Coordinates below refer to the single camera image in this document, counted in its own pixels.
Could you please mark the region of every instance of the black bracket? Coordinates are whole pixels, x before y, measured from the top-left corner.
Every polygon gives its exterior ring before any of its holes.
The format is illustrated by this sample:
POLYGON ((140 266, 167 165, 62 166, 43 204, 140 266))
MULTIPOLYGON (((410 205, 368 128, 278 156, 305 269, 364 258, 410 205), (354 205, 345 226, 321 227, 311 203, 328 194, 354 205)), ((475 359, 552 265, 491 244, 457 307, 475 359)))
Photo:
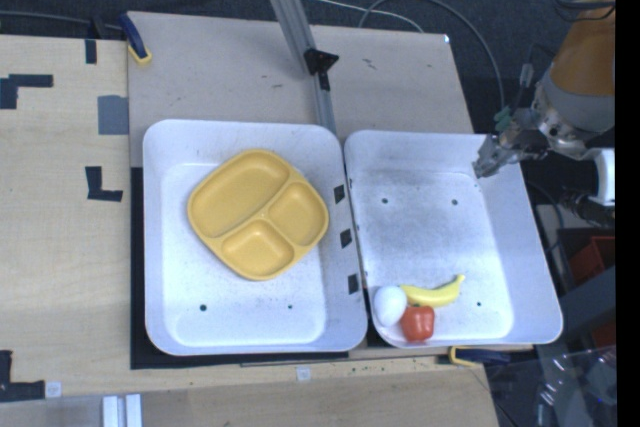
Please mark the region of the black bracket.
POLYGON ((322 50, 310 48, 304 53, 304 60, 307 63, 307 69, 311 75, 318 74, 320 79, 320 89, 330 91, 329 76, 327 72, 340 57, 322 50))
POLYGON ((43 399, 44 381, 11 382, 11 351, 0 351, 0 402, 43 399))

